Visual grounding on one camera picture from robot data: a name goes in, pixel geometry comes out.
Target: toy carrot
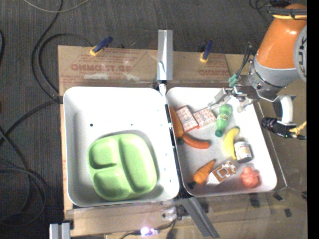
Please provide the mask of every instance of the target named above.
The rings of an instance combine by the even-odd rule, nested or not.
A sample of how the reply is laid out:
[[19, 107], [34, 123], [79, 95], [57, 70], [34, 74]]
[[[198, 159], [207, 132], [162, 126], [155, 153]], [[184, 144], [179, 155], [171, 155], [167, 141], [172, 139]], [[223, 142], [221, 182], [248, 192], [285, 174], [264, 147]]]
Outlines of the toy carrot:
[[193, 189], [196, 184], [202, 184], [207, 179], [209, 173], [212, 171], [212, 168], [215, 164], [215, 159], [208, 162], [201, 168], [199, 168], [193, 175], [193, 181], [188, 183], [188, 186]]
[[181, 138], [181, 136], [184, 134], [183, 126], [181, 125], [179, 118], [177, 117], [173, 107], [169, 107], [171, 122], [173, 124], [173, 130], [174, 134], [177, 140]]
[[196, 149], [208, 149], [210, 147], [210, 143], [208, 141], [198, 141], [190, 138], [187, 134], [183, 134], [181, 138], [187, 145]]

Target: green plate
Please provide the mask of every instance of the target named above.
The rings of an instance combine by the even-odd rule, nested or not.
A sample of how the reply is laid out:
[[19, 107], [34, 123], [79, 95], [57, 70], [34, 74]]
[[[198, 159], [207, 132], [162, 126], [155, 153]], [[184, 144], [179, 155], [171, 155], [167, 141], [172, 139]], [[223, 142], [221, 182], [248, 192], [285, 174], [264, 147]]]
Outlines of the green plate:
[[139, 197], [157, 182], [151, 152], [136, 134], [96, 140], [88, 149], [88, 164], [95, 191], [108, 201]]

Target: yellow banana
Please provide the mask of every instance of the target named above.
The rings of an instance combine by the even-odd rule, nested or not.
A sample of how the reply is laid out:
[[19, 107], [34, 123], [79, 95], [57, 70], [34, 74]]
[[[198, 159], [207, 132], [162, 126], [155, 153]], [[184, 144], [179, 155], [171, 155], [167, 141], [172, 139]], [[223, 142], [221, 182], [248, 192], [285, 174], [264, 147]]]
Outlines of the yellow banana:
[[224, 138], [224, 148], [227, 151], [227, 153], [233, 157], [233, 159], [236, 159], [234, 138], [238, 135], [238, 133], [239, 127], [233, 127], [228, 130]]

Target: green bottle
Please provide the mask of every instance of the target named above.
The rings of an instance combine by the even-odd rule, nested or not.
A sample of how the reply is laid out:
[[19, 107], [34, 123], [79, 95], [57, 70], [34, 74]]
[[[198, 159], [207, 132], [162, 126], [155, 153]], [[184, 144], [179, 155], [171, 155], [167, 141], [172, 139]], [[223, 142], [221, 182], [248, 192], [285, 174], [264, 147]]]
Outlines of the green bottle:
[[219, 114], [216, 120], [217, 130], [215, 132], [215, 136], [221, 137], [223, 135], [223, 130], [228, 125], [229, 118], [232, 111], [233, 111], [233, 108], [229, 104], [222, 105], [219, 108]]

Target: white can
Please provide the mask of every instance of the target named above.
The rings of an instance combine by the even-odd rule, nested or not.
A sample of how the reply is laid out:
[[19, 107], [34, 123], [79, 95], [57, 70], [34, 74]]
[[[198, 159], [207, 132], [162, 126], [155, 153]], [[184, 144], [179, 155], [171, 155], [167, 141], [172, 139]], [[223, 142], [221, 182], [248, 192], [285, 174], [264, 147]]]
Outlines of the white can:
[[234, 148], [238, 163], [246, 163], [253, 159], [248, 142], [238, 141], [234, 144]]

